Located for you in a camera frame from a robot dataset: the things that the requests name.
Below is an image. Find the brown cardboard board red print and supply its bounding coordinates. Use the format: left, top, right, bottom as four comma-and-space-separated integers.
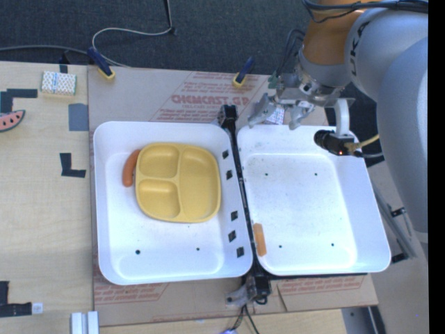
86, 64, 380, 327

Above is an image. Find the black block with thin wires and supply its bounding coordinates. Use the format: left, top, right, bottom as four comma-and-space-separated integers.
216, 104, 239, 129
242, 274, 273, 305

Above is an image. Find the white packet with red print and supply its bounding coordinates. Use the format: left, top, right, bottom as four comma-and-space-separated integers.
266, 104, 286, 125

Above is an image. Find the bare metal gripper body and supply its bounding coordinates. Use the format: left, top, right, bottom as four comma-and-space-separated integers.
275, 72, 346, 112

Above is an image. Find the white patterned packet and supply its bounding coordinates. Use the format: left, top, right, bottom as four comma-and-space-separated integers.
40, 70, 78, 98

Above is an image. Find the white plastic tray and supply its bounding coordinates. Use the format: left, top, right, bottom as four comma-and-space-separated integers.
92, 120, 254, 286
236, 124, 392, 277

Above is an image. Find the red watermelon slice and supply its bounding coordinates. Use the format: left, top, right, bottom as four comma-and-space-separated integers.
0, 109, 27, 133

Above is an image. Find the yellow divided plate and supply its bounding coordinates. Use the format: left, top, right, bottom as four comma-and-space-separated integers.
134, 142, 223, 225

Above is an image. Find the orange sausage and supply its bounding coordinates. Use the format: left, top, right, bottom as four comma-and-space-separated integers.
121, 148, 142, 189

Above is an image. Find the black cylinder on white bracket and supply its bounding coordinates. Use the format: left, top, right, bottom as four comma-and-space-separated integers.
313, 97, 359, 157

